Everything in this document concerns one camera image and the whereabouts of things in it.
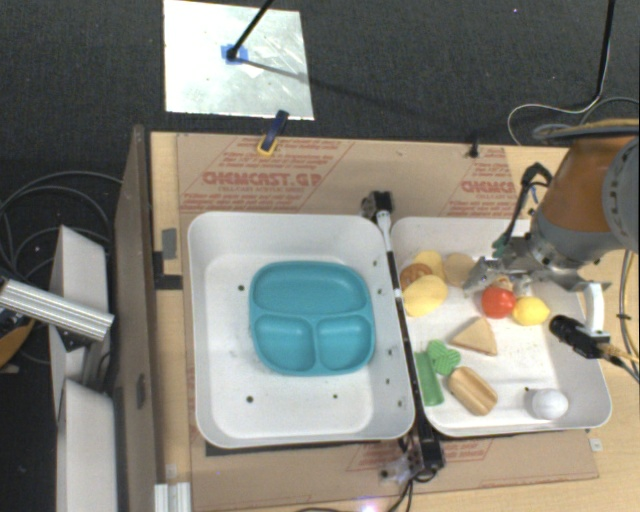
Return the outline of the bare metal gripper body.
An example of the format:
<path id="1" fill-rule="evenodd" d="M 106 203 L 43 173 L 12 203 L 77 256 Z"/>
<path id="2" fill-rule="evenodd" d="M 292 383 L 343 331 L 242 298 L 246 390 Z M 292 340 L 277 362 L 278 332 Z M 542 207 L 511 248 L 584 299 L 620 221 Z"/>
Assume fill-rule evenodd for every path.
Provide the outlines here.
<path id="1" fill-rule="evenodd" d="M 581 283 L 581 266 L 580 261 L 561 254 L 545 239 L 534 236 L 511 238 L 500 258 L 500 268 L 504 273 L 556 284 Z"/>

